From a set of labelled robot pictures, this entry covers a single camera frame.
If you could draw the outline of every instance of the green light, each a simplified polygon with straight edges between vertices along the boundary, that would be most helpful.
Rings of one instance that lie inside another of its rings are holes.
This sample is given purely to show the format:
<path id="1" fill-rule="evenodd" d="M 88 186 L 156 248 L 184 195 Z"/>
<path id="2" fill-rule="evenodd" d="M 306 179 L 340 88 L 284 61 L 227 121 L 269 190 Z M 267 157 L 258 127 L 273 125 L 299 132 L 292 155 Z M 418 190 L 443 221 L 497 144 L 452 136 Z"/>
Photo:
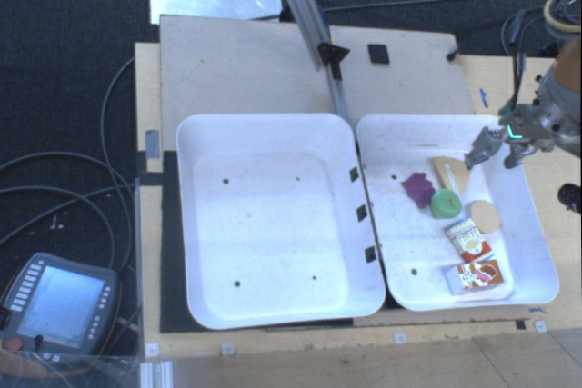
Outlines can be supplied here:
<path id="1" fill-rule="evenodd" d="M 524 136 L 520 136 L 518 134 L 513 134 L 513 130 L 511 129 L 511 126 L 507 125 L 507 132 L 509 133 L 509 137 L 511 139 L 523 139 Z"/>

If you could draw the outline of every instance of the beige triangular object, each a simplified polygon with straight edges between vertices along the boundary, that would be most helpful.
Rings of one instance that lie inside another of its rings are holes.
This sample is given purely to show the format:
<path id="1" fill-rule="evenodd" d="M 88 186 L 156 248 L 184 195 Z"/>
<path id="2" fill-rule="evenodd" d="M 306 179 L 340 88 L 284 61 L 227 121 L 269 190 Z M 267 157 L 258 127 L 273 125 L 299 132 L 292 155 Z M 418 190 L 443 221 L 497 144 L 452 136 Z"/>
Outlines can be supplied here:
<path id="1" fill-rule="evenodd" d="M 459 196 L 463 194 L 471 174 L 464 161 L 452 157 L 435 157 L 433 166 L 440 183 L 445 188 L 452 189 Z"/>

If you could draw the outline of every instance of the tray with objects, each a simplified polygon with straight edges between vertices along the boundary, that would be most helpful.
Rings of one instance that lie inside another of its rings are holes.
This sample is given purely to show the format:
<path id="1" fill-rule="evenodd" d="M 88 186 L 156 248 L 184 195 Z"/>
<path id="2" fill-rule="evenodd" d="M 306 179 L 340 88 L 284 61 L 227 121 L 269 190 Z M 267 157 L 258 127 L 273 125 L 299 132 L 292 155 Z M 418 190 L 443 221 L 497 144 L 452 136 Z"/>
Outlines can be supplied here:
<path id="1" fill-rule="evenodd" d="M 357 126 L 388 288 L 407 309 L 548 303 L 559 281 L 504 144 L 468 171 L 483 115 L 370 114 Z"/>
<path id="2" fill-rule="evenodd" d="M 176 142 L 187 302 L 204 327 L 352 318 L 382 306 L 386 283 L 344 120 L 200 114 Z"/>

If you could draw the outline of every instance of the black floor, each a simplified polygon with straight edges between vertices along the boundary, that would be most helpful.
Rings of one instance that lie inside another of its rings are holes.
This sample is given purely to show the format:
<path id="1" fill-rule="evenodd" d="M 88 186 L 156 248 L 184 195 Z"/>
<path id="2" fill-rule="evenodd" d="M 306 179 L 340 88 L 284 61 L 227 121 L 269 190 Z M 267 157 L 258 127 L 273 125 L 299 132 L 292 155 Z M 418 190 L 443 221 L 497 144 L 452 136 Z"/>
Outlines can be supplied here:
<path id="1" fill-rule="evenodd" d="M 401 0 L 318 1 L 328 8 Z M 450 32 L 457 35 L 463 54 L 501 55 L 499 33 L 504 20 L 519 8 L 544 2 L 466 0 L 330 12 L 328 19 L 333 25 Z M 0 0 L 0 165 L 46 151 L 104 159 L 99 120 L 107 87 L 133 55 L 135 42 L 157 41 L 148 5 L 149 0 Z M 551 42 L 539 25 L 528 36 L 527 50 L 534 55 Z M 120 78 L 112 93 L 105 135 L 111 162 L 132 183 L 136 155 L 131 71 Z M 47 185 L 85 194 L 111 184 L 103 167 L 69 156 L 35 159 L 2 171 L 0 238 L 68 200 L 62 194 L 6 193 L 3 189 Z M 123 210 L 115 193 L 97 196 L 95 203 L 115 230 L 115 265 L 119 266 L 130 239 Z M 0 290 L 41 250 L 96 265 L 107 265 L 111 254 L 99 217 L 82 205 L 71 206 L 0 245 Z M 123 279 L 120 314 L 128 317 L 136 303 L 133 266 L 123 271 Z M 107 350 L 131 354 L 134 348 L 135 337 L 128 332 Z"/>

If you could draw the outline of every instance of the red button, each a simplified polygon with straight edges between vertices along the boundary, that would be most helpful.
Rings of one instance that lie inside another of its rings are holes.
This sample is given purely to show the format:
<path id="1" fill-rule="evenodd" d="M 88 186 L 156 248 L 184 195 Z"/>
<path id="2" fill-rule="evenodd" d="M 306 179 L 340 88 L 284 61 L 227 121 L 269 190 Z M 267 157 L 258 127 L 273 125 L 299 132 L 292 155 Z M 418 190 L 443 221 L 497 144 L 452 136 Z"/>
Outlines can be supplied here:
<path id="1" fill-rule="evenodd" d="M 22 351 L 23 343 L 20 338 L 10 338 L 6 342 L 6 349 L 8 351 Z"/>

